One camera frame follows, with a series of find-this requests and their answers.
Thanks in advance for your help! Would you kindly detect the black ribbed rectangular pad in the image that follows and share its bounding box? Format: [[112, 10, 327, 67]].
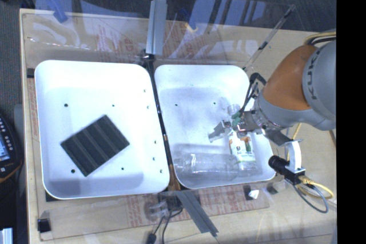
[[59, 114, 131, 178]]

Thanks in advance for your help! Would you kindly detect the brown cardboard board, red print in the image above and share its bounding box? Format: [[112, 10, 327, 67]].
[[22, 13, 288, 241]]

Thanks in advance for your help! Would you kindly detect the black cylinder on white bracket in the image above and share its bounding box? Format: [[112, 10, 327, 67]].
[[268, 138, 307, 185]]

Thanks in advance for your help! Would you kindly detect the black block with thin wires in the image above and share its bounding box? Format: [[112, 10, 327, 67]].
[[160, 193, 184, 211], [136, 51, 156, 67]]

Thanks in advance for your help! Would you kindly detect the clear plastic bottle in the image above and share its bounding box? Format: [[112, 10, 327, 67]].
[[172, 151, 240, 182]]

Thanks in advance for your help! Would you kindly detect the white plastic tray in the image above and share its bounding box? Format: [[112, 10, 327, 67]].
[[34, 59, 171, 201], [153, 63, 277, 190]]

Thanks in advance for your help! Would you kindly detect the clear bottle with white label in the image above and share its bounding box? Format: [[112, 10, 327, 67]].
[[226, 103, 258, 173]]

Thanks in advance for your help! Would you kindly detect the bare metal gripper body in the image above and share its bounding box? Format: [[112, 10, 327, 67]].
[[228, 110, 264, 135]]

